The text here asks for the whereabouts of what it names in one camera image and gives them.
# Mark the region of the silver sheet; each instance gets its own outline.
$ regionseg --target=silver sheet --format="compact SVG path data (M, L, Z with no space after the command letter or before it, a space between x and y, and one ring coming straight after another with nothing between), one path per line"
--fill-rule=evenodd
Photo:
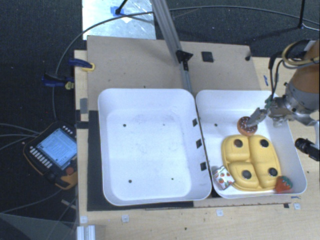
M82 28L86 30L90 26L107 19L114 18L112 7L119 7L123 0L82 0ZM123 7L124 14L133 14L152 11L149 0L128 0ZM121 18L103 25L97 26L83 35L105 36L119 38L156 39L153 14L137 16L133 18Z

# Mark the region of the brown round object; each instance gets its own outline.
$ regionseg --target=brown round object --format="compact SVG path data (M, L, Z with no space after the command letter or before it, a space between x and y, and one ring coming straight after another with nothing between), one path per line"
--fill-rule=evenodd
M252 127L247 127L247 122L249 121L249 116L241 117L236 124L236 127L238 128L239 133L241 133L244 136L252 136L256 133L258 126L254 125Z

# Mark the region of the small box with red dots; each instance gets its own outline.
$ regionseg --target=small box with red dots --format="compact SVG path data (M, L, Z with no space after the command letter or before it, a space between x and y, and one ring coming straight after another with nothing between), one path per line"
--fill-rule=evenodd
M235 180L224 166L213 172L213 180L218 183L222 190L231 186Z

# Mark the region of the yellow cable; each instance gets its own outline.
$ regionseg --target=yellow cable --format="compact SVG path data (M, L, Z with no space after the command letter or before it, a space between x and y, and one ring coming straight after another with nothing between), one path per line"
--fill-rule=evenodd
M302 66L302 65L305 65L305 64L308 64L308 63L319 63L319 59L320 57L314 57L312 59L304 59L304 60L299 60L299 61L294 61L294 60L289 60L287 58L287 53L288 53L288 50L291 49L293 46L296 45L296 43L298 42L293 42L291 44L289 44L282 52L282 59L285 63L289 64L289 65L293 65L293 66Z

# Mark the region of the yellow tray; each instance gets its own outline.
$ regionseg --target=yellow tray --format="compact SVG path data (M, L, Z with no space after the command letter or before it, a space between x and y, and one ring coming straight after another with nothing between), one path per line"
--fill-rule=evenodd
M270 140L261 136L232 135L224 139L221 147L224 167L242 191L272 190L281 168L275 148Z

